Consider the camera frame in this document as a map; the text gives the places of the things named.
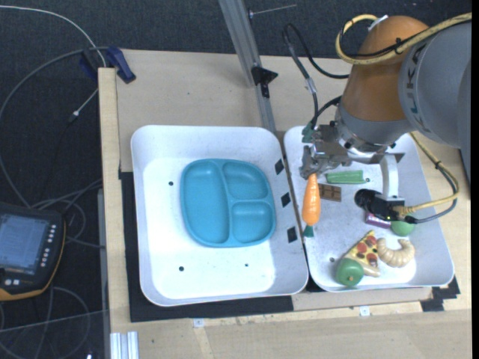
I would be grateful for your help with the brown chocolate bar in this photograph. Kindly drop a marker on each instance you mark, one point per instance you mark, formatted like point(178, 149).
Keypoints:
point(330, 192)

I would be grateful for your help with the orange carrot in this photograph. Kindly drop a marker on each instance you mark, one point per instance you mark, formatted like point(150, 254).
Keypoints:
point(311, 204)

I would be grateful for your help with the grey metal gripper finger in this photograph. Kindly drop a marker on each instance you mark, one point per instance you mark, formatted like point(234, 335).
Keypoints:
point(306, 165)
point(324, 165)

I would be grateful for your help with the green ball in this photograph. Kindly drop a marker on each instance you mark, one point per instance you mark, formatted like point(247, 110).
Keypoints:
point(402, 228)

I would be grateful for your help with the black cylinder on white bracket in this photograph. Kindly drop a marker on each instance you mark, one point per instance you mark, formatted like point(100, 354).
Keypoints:
point(387, 204)

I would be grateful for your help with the white plastic tray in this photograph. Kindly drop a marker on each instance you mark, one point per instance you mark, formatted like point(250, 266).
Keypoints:
point(337, 230)
point(209, 271)

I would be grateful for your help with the blue divided plate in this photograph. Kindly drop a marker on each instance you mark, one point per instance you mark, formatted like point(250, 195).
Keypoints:
point(206, 200)

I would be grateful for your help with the purple packet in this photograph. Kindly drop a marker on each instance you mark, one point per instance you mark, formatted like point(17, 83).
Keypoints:
point(376, 221)

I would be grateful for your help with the beige croissant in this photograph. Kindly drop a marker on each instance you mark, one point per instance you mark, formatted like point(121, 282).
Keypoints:
point(396, 256)

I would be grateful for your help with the thin black rod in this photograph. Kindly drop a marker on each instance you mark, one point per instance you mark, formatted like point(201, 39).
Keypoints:
point(287, 163)

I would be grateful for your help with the green apple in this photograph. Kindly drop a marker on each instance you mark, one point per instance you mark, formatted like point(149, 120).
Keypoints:
point(348, 272)

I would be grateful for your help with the green pea pod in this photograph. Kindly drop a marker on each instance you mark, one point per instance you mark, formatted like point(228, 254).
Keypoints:
point(344, 177)

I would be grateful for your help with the yellow pizza slice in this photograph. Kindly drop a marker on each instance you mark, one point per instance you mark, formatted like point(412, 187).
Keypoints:
point(365, 253)

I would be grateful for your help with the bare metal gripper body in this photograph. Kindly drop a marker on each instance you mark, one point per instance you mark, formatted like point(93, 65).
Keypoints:
point(331, 150)

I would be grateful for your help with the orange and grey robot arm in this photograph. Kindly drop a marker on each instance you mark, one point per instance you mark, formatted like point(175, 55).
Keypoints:
point(378, 84)

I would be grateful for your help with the brown cardboard board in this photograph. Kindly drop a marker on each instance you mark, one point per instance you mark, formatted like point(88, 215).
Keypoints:
point(194, 95)

